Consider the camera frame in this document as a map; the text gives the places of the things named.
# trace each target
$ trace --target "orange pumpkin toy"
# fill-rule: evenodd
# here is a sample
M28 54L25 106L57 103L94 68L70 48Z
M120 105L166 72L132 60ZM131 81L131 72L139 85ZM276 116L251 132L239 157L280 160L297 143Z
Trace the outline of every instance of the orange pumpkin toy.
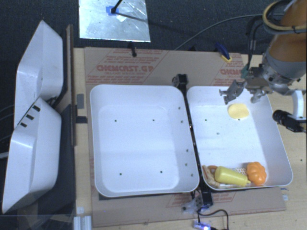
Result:
M248 179L259 186L265 183L267 174L265 168L259 162L251 162L247 165Z

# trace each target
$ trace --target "pale yellow oval object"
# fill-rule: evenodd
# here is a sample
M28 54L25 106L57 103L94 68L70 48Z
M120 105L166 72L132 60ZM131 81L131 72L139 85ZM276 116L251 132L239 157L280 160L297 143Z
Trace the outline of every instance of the pale yellow oval object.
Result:
M244 118L249 115L248 108L243 103L232 104L228 107L228 114L231 118Z

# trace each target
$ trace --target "yellow cable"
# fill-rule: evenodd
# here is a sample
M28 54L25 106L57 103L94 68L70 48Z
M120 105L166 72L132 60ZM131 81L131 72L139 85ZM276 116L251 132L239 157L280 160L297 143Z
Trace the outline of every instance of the yellow cable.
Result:
M276 4L278 1L276 2L273 2L271 3L264 11L263 11L263 14L262 14L262 19L263 19L263 22L270 28L274 29L274 30L277 30L277 31L293 31L293 27L291 26L280 26L280 25L276 25L276 24L273 24L271 23L268 18L266 17L266 14L268 13L269 9L274 5ZM295 30L306 30L307 29L307 26L306 25L298 25L298 26L295 26L294 28Z

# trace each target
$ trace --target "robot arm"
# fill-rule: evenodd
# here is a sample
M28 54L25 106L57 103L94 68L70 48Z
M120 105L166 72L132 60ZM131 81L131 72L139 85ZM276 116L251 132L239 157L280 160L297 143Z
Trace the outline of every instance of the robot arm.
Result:
M227 91L220 91L227 104L238 97L246 88L255 103L266 94L278 92L281 95L291 95L294 101L294 113L291 115L283 111L274 113L274 120L294 132L306 132L306 118L303 118L303 94L306 90L292 90L289 86L299 81L306 74L306 24L307 0L296 0L289 6L280 25L271 23L268 15L278 4L269 5L263 12L265 29L275 34L270 46L263 55L259 67L249 68L246 65L242 70L243 82L234 81Z

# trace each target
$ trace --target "yellow bottle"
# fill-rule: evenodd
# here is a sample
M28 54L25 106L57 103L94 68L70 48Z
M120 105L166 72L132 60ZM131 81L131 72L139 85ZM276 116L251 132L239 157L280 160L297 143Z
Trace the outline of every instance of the yellow bottle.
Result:
M214 178L219 183L245 186L250 183L246 175L240 174L223 166L217 167Z

